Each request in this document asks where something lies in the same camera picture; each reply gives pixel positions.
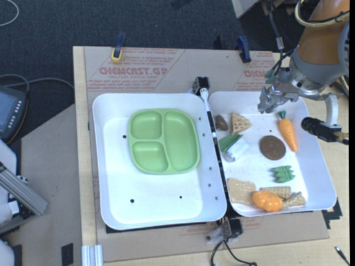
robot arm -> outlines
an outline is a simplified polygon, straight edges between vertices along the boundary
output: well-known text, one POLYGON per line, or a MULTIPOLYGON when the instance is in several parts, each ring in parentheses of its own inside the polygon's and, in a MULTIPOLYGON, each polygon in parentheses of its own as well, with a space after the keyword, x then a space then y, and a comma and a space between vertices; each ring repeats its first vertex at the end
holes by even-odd
MULTIPOLYGON (((297 3, 295 17, 306 28, 298 46, 284 54, 266 74, 266 84, 270 86, 262 88, 258 110, 271 113, 287 101, 297 101, 299 96, 325 100, 327 121, 316 122, 331 130, 320 138, 328 142, 343 140, 345 135, 339 131, 341 126, 337 126, 337 131, 332 130, 337 121, 337 97, 340 95, 321 93, 338 78, 349 74, 350 0, 320 0, 308 21, 300 14, 304 1, 297 3), (281 67, 285 57, 290 57, 287 68, 281 67)), ((309 119, 302 127, 308 132, 323 131, 323 127, 311 130, 309 119)))

carrot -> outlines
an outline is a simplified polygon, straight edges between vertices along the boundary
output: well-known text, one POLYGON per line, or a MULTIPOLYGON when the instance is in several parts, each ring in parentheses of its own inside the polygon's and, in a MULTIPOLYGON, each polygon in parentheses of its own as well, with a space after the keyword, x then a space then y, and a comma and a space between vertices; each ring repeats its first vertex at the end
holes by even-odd
POLYGON ((297 152, 297 144, 296 144, 296 137, 295 137, 295 131, 293 130, 293 125, 292 122, 285 118, 286 117, 286 112, 285 111, 280 111, 279 116, 281 117, 279 124, 281 133, 283 137, 285 138, 286 142, 290 146, 291 150, 294 152, 297 152))

table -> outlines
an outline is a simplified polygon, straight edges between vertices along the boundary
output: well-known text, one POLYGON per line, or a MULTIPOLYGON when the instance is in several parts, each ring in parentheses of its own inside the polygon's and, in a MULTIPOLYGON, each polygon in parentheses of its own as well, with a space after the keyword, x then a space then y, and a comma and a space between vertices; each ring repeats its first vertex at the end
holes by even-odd
MULTIPOLYGON (((80 181, 80 206, 83 245, 96 245, 94 194, 90 136, 88 131, 88 102, 85 77, 84 47, 73 48, 75 105, 77 113, 78 161, 80 181)), ((328 92, 338 92, 336 88, 328 92)), ((322 103, 305 100, 309 115, 325 119, 322 103)), ((345 96, 339 99, 338 124, 348 131, 349 102, 345 96)), ((258 265, 341 265, 344 263, 334 247, 339 246, 349 259, 349 147, 339 143, 319 141, 324 159, 331 173, 343 216, 331 222, 329 239, 235 249, 235 255, 246 261, 256 261, 258 265)), ((126 260, 105 263, 105 265, 209 265, 210 252, 171 255, 149 259, 126 260)), ((215 255, 215 263, 236 265, 226 250, 215 255)))

carrot top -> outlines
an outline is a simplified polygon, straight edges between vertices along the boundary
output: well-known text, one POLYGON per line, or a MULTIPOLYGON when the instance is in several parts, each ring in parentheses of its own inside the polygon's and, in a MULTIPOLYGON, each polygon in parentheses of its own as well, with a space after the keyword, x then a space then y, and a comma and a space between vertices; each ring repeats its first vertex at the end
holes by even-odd
POLYGON ((284 119, 286 117, 286 112, 284 110, 280 111, 278 114, 281 117, 281 119, 284 119))

toy pizza slice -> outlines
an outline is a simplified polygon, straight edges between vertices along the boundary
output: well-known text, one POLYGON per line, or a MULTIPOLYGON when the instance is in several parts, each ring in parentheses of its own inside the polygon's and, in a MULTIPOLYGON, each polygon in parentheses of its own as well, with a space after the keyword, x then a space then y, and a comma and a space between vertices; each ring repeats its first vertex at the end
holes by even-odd
POLYGON ((231 113, 231 122, 231 134, 238 133, 239 131, 245 130, 251 126, 251 123, 248 119, 234 112, 231 113))

